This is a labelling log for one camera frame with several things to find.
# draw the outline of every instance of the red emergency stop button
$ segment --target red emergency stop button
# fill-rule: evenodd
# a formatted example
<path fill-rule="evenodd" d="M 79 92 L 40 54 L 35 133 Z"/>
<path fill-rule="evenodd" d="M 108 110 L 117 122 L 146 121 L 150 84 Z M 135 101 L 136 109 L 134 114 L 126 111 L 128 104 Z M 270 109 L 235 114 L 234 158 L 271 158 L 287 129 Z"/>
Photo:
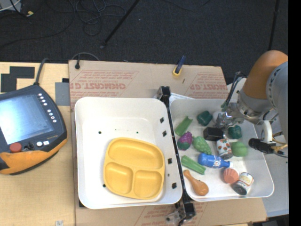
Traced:
<path fill-rule="evenodd" d="M 11 153 L 19 153 L 22 150 L 22 145 L 18 142 L 12 143 L 9 146 Z"/>

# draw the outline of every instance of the blue bottle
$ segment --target blue bottle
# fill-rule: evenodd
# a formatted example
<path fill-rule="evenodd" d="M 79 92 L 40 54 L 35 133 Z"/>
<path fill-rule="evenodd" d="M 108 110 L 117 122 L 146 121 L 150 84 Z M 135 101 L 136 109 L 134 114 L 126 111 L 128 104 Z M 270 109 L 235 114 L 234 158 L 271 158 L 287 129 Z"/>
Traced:
<path fill-rule="evenodd" d="M 210 168 L 233 167 L 233 162 L 225 161 L 220 156 L 207 155 L 205 153 L 201 153 L 200 155 L 198 155 L 198 163 L 203 166 L 208 166 Z"/>

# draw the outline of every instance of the yellow plate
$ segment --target yellow plate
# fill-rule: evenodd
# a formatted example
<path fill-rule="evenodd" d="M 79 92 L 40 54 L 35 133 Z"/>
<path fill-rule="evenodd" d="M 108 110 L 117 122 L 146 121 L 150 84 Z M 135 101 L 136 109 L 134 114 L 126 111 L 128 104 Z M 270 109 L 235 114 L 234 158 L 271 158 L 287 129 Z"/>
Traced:
<path fill-rule="evenodd" d="M 145 141 L 119 137 L 107 148 L 103 178 L 113 193 L 136 199 L 153 199 L 164 182 L 165 162 L 162 151 Z"/>

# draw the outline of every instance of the black pole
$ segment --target black pole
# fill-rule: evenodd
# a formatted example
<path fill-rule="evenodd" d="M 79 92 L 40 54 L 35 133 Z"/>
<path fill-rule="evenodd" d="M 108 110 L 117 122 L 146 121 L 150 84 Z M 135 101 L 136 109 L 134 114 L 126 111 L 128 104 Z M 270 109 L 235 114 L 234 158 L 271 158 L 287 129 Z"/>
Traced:
<path fill-rule="evenodd" d="M 272 25 L 271 36 L 269 38 L 269 49 L 268 50 L 271 50 L 271 48 L 272 48 L 272 43 L 273 43 L 273 39 L 274 39 L 274 32 L 275 32 L 275 26 L 276 26 L 276 20 L 277 20 L 277 15 L 278 15 L 278 10 L 279 10 L 279 2 L 280 2 L 280 0 L 276 0 L 274 18 L 273 18 L 273 25 Z"/>
<path fill-rule="evenodd" d="M 132 6 L 128 9 L 127 13 L 122 17 L 122 19 L 118 22 L 118 24 L 116 25 L 116 27 L 112 30 L 112 32 L 109 34 L 109 36 L 103 41 L 102 45 L 100 46 L 100 48 L 104 48 L 108 41 L 110 40 L 110 38 L 113 36 L 113 34 L 119 29 L 119 27 L 122 25 L 122 23 L 125 21 L 125 19 L 127 18 L 127 16 L 132 12 L 132 10 L 134 9 L 134 7 L 138 4 L 140 0 L 136 0 Z"/>

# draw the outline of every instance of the white plastic tray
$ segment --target white plastic tray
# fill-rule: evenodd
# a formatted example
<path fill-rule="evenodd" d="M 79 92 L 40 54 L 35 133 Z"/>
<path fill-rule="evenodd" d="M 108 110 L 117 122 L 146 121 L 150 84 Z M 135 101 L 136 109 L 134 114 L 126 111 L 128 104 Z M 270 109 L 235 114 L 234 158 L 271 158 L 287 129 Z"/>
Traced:
<path fill-rule="evenodd" d="M 161 101 L 153 98 L 84 97 L 75 104 L 75 121 L 79 199 L 84 206 L 104 209 L 173 204 L 181 199 L 182 185 L 167 109 Z M 106 149 L 118 137 L 143 140 L 161 149 L 165 158 L 165 176 L 162 191 L 156 198 L 128 198 L 103 186 Z"/>
<path fill-rule="evenodd" d="M 197 115 L 201 112 L 208 110 L 211 114 L 216 111 L 220 111 L 221 104 L 224 100 L 212 100 L 212 99 L 176 99 L 170 105 L 170 111 L 172 115 L 173 127 L 176 127 L 184 120 L 186 116 L 193 119 L 191 125 L 188 127 L 189 132 L 192 133 L 194 137 L 202 136 L 203 130 L 206 127 L 212 127 L 214 122 L 211 121 L 206 127 L 200 125 L 197 120 Z M 191 183 L 187 178 L 184 177 L 184 183 L 186 186 L 186 191 L 188 195 L 198 202 L 206 201 L 217 201 L 225 199 L 237 199 L 237 198 L 256 198 L 256 197 L 269 197 L 274 192 L 274 184 L 272 177 L 269 172 L 269 168 L 266 164 L 263 153 L 252 149 L 249 145 L 250 138 L 257 138 L 257 134 L 254 125 L 248 121 L 244 121 L 242 124 L 238 124 L 242 129 L 242 138 L 240 139 L 230 139 L 230 142 L 241 141 L 248 147 L 248 155 L 245 157 L 236 157 L 228 159 L 234 164 L 240 173 L 248 172 L 254 178 L 254 183 L 246 196 L 241 196 L 237 194 L 230 184 L 226 184 L 222 179 L 222 172 L 224 168 L 213 169 L 206 167 L 204 175 L 190 170 L 191 175 L 203 182 L 205 182 L 209 187 L 209 193 L 205 196 L 198 196 L 195 194 Z M 213 141 L 207 141 L 211 147 L 212 153 L 218 155 L 216 149 L 216 143 Z M 193 145 L 190 146 L 186 151 L 179 150 L 180 158 L 183 155 L 190 157 L 191 159 L 198 161 L 198 152 Z"/>

